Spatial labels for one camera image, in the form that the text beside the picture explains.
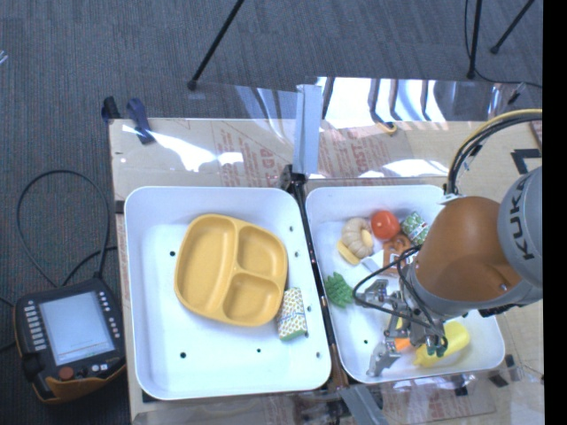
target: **green patterned can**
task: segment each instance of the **green patterned can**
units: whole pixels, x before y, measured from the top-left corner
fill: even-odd
[[[423,220],[416,211],[413,211],[400,224],[402,231],[408,236],[409,240],[414,244],[423,244],[425,237],[429,232],[429,225]]]

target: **beige pumpkin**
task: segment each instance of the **beige pumpkin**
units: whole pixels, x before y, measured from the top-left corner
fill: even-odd
[[[359,259],[372,255],[374,242],[370,224],[362,217],[353,217],[343,226],[340,240]]]

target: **blue clamp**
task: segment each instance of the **blue clamp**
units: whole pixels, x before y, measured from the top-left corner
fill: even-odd
[[[153,135],[150,133],[150,123],[145,115],[145,107],[142,101],[137,97],[132,97],[132,99],[128,101],[126,109],[128,110],[130,118],[137,123],[135,130],[140,142],[142,142],[142,144],[155,142],[156,139],[153,138]]]

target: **white tray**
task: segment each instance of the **white tray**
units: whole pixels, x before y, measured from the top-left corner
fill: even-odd
[[[387,209],[399,219],[417,211],[431,224],[441,210],[438,202],[442,197],[443,191],[430,185],[314,189],[307,195],[306,211],[321,276],[326,278],[337,271],[354,287],[370,274],[366,267],[353,267],[338,254],[336,244],[346,220],[369,217],[380,209]],[[382,244],[375,239],[375,252],[380,251],[381,247]],[[373,259],[382,266],[379,257]],[[397,280],[390,279],[388,292],[398,290]],[[470,334],[470,343],[460,352],[447,356],[432,367],[420,367],[413,365],[416,350],[409,347],[402,350],[402,356],[391,367],[385,368],[380,376],[368,376],[366,371],[370,354],[383,339],[390,314],[354,304],[343,309],[330,303],[329,309],[343,368],[361,383],[383,383],[490,369],[498,366],[504,358],[504,341],[496,318],[483,318],[477,311],[472,311],[466,318],[456,319]]]
[[[175,254],[204,213],[247,220],[286,247],[286,288],[299,287],[307,336],[283,342],[276,321],[241,327],[199,316],[175,295]],[[135,370],[162,400],[317,389],[330,353],[299,207],[281,189],[144,187],[125,204]]]

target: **red tomato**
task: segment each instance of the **red tomato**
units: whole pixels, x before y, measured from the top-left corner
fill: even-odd
[[[378,239],[387,240],[400,232],[400,221],[391,212],[383,210],[372,215],[370,219],[372,233]]]

